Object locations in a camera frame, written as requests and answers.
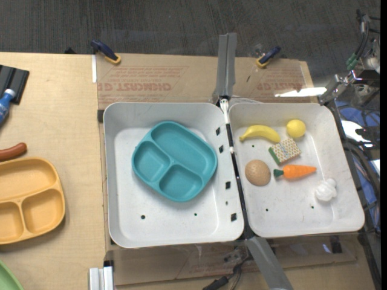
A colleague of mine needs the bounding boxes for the white plastic tray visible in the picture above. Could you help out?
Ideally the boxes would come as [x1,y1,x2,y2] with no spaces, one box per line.
[102,101,245,249]
[228,102,366,239]

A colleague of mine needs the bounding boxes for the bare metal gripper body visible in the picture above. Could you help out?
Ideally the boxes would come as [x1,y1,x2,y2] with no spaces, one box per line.
[353,53,381,88]

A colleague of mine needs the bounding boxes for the blue bottle with white cap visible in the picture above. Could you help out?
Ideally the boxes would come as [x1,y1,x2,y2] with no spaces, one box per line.
[0,88,16,127]

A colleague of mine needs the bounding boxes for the brown cardboard board red print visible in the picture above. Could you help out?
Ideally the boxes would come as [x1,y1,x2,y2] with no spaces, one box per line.
[96,53,358,286]

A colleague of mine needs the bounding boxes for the orange carrot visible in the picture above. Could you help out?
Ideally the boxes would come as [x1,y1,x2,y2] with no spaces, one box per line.
[273,164,317,181]

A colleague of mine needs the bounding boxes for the brown egg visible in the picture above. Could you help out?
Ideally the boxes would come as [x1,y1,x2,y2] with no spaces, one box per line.
[244,159,272,187]

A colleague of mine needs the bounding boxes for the teal divided plate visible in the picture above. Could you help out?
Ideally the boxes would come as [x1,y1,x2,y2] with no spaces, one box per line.
[131,120,218,203]

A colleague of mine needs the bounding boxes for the green plate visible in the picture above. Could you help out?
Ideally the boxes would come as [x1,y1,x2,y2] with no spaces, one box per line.
[0,260,24,290]

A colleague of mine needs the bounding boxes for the black flat case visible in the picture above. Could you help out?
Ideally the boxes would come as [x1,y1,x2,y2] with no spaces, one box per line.
[0,64,30,105]

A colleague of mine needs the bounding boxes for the patterned carton with green edge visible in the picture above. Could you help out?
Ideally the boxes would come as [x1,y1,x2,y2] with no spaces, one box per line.
[268,137,302,166]

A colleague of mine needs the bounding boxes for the brown sausage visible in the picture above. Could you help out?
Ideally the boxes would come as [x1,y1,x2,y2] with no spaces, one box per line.
[0,142,28,162]

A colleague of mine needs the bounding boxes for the orange divided plate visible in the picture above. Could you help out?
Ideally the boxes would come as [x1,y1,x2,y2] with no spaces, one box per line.
[0,157,66,245]

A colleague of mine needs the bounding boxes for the thin black and white rod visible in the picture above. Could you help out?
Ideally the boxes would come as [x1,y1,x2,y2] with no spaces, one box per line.
[220,98,252,239]

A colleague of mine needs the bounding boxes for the white garlic bulb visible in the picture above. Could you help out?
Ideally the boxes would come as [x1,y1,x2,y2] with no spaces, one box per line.
[314,178,338,204]

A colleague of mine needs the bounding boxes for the yellow lemon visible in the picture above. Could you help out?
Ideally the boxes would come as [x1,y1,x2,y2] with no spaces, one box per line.
[286,118,307,138]

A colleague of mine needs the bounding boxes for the yellow banana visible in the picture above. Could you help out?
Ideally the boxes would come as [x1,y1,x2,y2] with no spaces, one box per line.
[239,124,281,144]

